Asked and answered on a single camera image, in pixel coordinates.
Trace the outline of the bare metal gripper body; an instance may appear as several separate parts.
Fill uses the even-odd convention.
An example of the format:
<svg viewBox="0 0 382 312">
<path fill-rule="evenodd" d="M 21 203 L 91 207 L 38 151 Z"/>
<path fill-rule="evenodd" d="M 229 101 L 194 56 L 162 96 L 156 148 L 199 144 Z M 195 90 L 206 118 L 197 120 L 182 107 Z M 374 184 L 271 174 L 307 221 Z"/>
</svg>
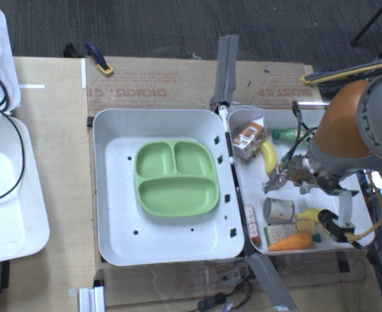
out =
<svg viewBox="0 0 382 312">
<path fill-rule="evenodd" d="M 289 181 L 315 181 L 318 189 L 321 189 L 328 195 L 341 190 L 340 177 L 332 174 L 312 157 L 306 155 L 296 155 L 287 163 L 283 170 Z"/>
</svg>

